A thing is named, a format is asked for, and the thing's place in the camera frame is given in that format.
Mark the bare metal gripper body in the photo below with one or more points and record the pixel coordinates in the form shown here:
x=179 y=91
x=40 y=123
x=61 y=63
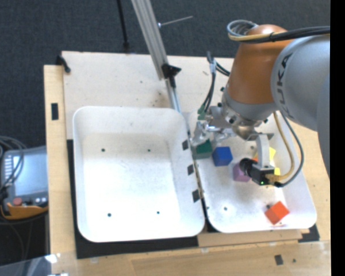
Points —
x=221 y=119

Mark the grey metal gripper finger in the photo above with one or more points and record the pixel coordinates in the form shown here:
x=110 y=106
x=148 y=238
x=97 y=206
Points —
x=199 y=134
x=222 y=135

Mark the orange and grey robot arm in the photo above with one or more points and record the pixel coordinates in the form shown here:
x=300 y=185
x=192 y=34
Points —
x=293 y=76

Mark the green cube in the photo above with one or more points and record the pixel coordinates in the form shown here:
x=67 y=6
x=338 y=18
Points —
x=203 y=151

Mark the blue cube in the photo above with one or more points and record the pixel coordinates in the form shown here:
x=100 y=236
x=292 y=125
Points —
x=222 y=156

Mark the purple cube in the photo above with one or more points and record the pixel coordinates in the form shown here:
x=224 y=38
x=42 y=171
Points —
x=240 y=174

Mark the yellow cube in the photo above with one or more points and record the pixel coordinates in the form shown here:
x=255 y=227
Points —
x=272 y=153

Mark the white plastic tray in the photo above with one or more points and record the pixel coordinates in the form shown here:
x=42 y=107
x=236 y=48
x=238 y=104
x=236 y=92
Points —
x=132 y=177
x=247 y=200

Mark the orange cube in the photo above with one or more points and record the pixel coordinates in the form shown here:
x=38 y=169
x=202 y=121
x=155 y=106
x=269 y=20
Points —
x=276 y=212

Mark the pale flat board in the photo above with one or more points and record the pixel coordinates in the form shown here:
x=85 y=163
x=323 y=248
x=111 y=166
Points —
x=109 y=79

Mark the black cylinder on white bracket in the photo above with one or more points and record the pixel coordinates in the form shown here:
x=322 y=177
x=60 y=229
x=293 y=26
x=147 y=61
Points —
x=261 y=165

